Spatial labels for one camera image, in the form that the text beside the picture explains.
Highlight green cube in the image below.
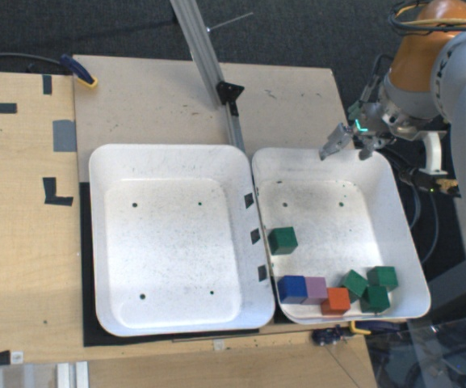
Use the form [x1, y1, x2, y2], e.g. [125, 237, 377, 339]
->
[359, 285, 392, 314]
[267, 226, 299, 256]
[366, 265, 399, 293]
[340, 268, 369, 303]

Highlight pale wood board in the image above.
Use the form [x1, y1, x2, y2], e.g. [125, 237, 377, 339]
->
[72, 53, 409, 363]

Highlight blue cube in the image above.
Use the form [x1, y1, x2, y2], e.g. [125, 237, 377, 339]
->
[277, 275, 309, 305]

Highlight white plastic tray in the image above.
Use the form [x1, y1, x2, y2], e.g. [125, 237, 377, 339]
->
[250, 146, 432, 326]
[88, 143, 276, 338]

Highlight black cylinder on white bracket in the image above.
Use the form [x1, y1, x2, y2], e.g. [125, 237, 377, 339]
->
[397, 131, 461, 196]

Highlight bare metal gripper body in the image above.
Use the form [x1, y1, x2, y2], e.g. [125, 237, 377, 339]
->
[351, 101, 424, 146]

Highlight orange cube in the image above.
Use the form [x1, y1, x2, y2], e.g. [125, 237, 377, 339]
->
[320, 287, 352, 317]

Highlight purple cube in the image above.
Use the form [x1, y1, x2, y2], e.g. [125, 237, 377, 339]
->
[304, 276, 330, 306]

